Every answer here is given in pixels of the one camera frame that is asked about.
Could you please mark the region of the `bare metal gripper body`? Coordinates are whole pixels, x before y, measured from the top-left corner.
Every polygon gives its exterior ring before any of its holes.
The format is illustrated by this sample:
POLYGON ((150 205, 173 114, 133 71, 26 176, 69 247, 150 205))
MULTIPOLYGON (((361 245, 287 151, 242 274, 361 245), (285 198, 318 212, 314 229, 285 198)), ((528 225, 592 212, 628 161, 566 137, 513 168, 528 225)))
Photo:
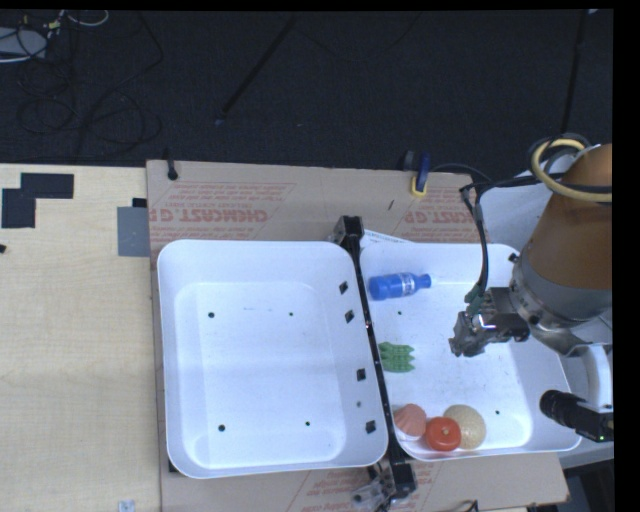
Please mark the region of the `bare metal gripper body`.
POLYGON ((541 302, 532 292, 491 287, 483 300, 483 337, 486 344, 525 342, 534 338, 564 357, 574 357, 586 341, 574 333, 581 324, 541 302))

